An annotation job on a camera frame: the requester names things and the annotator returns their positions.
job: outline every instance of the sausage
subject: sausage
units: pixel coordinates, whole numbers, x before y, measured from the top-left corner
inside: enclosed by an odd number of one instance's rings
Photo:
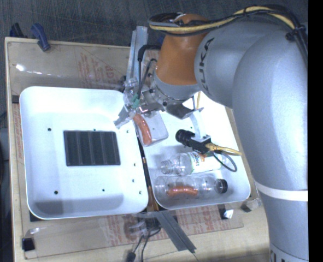
[[[149,126],[146,123],[145,119],[140,114],[136,114],[133,117],[133,121],[140,129],[140,132],[142,134],[143,143],[146,146],[149,146],[152,142],[152,139],[151,139],[151,133],[150,133]]]
[[[198,195],[198,189],[191,186],[175,186],[170,188],[166,194],[170,197],[174,197],[178,194],[188,194],[190,196]]]

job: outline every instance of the gray carpet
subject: gray carpet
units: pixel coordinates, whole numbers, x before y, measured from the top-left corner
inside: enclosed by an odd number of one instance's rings
[[[29,37],[39,22],[50,40],[128,45],[132,30],[151,15],[183,11],[214,19],[253,4],[281,4],[308,21],[308,0],[0,0],[0,115],[6,110],[3,42],[15,22]]]

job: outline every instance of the black vent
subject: black vent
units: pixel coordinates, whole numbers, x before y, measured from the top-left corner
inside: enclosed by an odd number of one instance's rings
[[[115,132],[64,131],[67,166],[120,165]]]

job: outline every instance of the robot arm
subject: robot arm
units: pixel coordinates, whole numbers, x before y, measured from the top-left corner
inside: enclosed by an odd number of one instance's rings
[[[271,8],[263,11],[274,15]],[[288,31],[272,23],[232,20],[210,31],[196,27],[208,23],[183,17],[172,20],[179,27],[162,24],[161,16],[151,19],[153,29],[168,34],[156,68],[158,89],[170,98],[187,88],[201,90],[233,109],[266,210],[271,261],[308,261],[307,35],[293,16],[292,24],[283,20]],[[193,54],[194,60],[187,58]],[[182,55],[182,63],[172,59],[176,55]],[[183,58],[194,73],[180,75],[176,67]]]

